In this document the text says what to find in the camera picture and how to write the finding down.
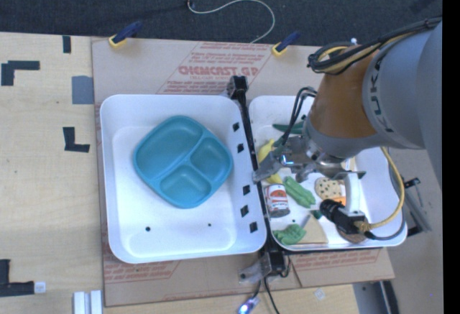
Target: blue bowl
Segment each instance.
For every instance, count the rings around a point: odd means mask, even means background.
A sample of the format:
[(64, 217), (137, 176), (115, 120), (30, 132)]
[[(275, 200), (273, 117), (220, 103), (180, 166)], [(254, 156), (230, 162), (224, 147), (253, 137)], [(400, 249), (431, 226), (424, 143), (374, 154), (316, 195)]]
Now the blue bowl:
[(170, 117), (155, 127), (137, 145), (133, 162), (143, 181), (179, 208), (205, 202), (233, 168), (230, 151), (187, 116)]

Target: toy can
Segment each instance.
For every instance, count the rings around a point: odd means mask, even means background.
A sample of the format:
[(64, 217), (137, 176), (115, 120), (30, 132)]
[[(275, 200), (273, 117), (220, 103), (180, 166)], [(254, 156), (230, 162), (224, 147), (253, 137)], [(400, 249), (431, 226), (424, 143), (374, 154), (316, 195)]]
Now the toy can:
[(285, 186), (282, 184), (272, 184), (265, 188), (265, 200), (270, 217), (283, 217), (290, 213), (288, 195)]

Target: cardboard box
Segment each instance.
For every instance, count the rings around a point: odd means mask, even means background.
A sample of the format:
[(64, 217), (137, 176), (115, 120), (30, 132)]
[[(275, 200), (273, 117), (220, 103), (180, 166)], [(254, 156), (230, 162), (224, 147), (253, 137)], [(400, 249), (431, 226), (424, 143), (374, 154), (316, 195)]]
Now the cardboard box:
[[(92, 44), (98, 176), (103, 231), (106, 306), (250, 293), (239, 271), (258, 253), (127, 264), (111, 253), (107, 240), (104, 169), (99, 109), (114, 94), (221, 94), (233, 75), (247, 77), (247, 99), (294, 96), (299, 87), (317, 88), (321, 75), (307, 69), (317, 47), (292, 46), (275, 57), (270, 45), (225, 42), (135, 40), (119, 49), (107, 40)], [(274, 290), (389, 280), (394, 277), (385, 249), (326, 251), (290, 256), (291, 273), (271, 283)]]

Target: blue and yellow clamp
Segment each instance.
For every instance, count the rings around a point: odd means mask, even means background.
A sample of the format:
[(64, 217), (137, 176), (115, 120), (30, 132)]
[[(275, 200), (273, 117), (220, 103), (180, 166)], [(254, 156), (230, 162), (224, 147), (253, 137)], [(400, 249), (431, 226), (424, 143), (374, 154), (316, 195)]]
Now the blue and yellow clamp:
[(299, 37), (300, 33), (297, 31), (289, 34), (284, 40), (278, 42), (276, 45), (272, 47), (272, 54), (275, 56), (281, 56), (283, 53), (285, 53), (286, 49), (288, 48), (288, 45), (294, 43)]
[(138, 31), (141, 29), (141, 22), (134, 22), (127, 27), (123, 28), (117, 34), (109, 38), (109, 43), (113, 48), (118, 48), (127, 42), (127, 38), (135, 37)]

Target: table surface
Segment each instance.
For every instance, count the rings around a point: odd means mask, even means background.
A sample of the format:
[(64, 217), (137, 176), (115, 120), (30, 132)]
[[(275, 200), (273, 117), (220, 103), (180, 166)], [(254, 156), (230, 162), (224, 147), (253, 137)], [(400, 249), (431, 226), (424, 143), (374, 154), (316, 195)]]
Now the table surface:
[[(0, 62), (37, 60), (0, 86), (0, 259), (10, 282), (46, 282), (46, 293), (3, 297), (0, 313), (71, 313), (77, 291), (102, 290), (101, 221), (94, 105), (73, 105), (71, 78), (92, 76), (91, 38), (0, 33)], [(64, 151), (63, 127), (88, 153)], [(316, 295), (322, 290), (322, 296)], [(253, 311), (274, 313), (265, 292)], [(358, 313), (352, 285), (273, 293), (281, 313)], [(235, 313), (248, 295), (118, 308), (105, 313)]]

